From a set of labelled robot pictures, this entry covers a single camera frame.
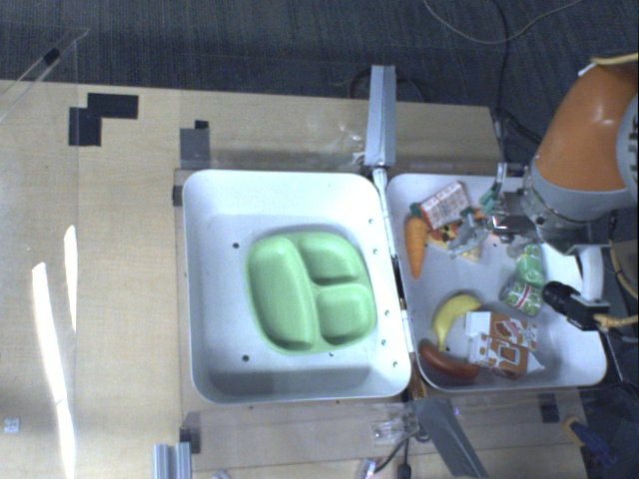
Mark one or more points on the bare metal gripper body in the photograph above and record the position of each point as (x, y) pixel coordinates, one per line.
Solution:
(514, 220)

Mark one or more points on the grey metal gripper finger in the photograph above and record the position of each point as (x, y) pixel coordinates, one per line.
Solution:
(464, 237)

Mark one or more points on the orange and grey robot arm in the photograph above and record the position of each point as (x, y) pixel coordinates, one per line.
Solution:
(579, 138)

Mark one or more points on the yellow pizza slice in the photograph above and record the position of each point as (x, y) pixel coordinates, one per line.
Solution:
(439, 240)

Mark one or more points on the red and white printed carton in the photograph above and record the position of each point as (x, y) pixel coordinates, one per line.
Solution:
(444, 205)

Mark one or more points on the orange carrot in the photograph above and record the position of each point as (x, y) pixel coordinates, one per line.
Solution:
(415, 247)

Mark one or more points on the white, green and red can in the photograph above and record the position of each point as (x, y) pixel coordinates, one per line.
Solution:
(521, 296)

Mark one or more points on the yellow banana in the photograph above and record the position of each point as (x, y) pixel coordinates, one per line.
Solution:
(447, 317)

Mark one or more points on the white and orange carton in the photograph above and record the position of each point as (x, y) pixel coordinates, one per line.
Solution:
(514, 328)

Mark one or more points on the brown and white carton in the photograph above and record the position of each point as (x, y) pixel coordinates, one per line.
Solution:
(499, 357)

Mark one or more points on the red sausage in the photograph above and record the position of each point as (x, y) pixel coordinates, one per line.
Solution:
(447, 364)

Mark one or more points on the white plastic tray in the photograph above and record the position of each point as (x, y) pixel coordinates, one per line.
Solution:
(559, 357)
(224, 277)

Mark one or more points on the green divided plate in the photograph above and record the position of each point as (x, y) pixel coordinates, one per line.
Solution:
(282, 292)

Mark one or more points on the black cylinder on white bracket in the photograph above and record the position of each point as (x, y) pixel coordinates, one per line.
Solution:
(579, 310)

